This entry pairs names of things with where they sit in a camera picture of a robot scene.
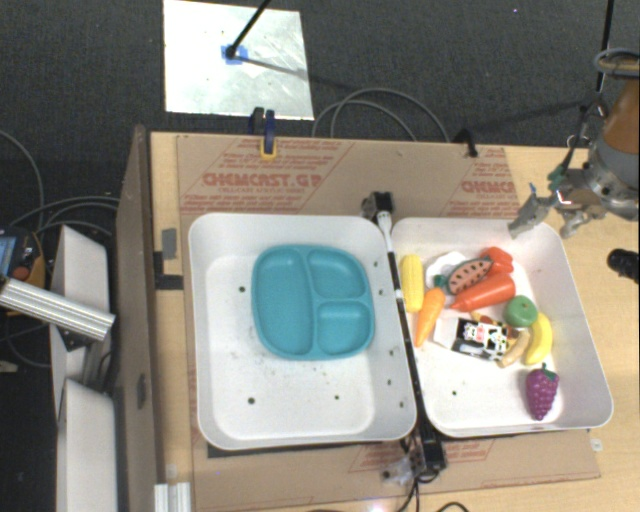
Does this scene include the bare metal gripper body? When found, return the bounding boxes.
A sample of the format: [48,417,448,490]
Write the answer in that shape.
[552,167,640,222]

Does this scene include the orange red pepper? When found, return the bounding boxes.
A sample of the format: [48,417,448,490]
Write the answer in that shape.
[479,245,516,276]

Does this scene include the watermelon slice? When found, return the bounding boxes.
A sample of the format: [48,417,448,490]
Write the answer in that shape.
[445,255,495,297]

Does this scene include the orange sauce bottle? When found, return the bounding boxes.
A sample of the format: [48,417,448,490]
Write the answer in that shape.
[449,271,518,313]

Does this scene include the green apple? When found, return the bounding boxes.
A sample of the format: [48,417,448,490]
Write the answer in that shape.
[501,294,540,329]

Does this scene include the yellow banana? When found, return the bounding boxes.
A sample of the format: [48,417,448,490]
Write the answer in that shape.
[521,311,555,367]

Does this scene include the white cow print carton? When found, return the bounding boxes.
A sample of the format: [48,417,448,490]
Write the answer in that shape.
[433,315,512,363]

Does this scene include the yellow corn cob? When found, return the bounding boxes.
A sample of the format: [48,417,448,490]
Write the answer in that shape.
[398,253,427,315]

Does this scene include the tan sausage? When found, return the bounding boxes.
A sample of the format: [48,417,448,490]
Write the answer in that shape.
[496,329,532,370]

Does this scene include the orange carrot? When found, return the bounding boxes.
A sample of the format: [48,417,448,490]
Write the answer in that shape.
[413,274,448,349]

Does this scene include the thin black and white rod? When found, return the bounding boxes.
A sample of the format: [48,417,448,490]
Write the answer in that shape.
[377,210,434,444]

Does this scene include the purple grapes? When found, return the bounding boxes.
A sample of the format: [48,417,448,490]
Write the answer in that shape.
[524,362,561,422]

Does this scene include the white plastic tray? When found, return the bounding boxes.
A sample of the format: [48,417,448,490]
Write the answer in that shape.
[187,211,419,452]
[389,215,615,440]

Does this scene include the brown cardboard board red print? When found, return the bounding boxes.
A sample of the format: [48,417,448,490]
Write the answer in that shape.
[175,133,603,502]

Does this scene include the blue divided plate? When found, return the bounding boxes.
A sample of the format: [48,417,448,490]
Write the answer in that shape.
[250,243,377,362]

